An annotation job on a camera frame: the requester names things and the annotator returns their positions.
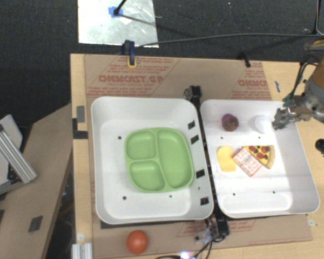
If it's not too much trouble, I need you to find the white plastic tray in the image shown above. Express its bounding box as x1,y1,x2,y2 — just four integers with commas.
90,96,215,225
200,99,321,219

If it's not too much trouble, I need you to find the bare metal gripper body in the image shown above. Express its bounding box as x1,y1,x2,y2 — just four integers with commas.
285,96,324,126

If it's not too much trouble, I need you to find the purple and brown doughnut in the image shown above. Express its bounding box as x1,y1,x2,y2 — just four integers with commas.
221,113,240,132

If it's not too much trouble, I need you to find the red orange ball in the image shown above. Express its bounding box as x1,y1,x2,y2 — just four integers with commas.
125,230,150,255

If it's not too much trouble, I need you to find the pink patterned carton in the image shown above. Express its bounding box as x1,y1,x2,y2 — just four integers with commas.
232,147,263,178

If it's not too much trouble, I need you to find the brown cardboard board red print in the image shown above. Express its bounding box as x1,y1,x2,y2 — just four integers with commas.
84,54,313,259

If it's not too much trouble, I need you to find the yellow pizza slice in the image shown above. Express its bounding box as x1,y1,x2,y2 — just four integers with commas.
241,144,276,170

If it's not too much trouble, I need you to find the green divided plate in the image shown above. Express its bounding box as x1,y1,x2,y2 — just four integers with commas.
124,127,195,194

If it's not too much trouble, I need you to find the thin black rod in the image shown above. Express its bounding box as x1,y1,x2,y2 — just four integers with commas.
193,97,225,228

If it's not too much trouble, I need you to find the yellow cheese slice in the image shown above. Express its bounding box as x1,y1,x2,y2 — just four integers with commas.
216,145,237,173

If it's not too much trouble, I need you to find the white egg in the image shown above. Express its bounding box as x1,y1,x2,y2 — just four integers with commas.
248,114,274,134

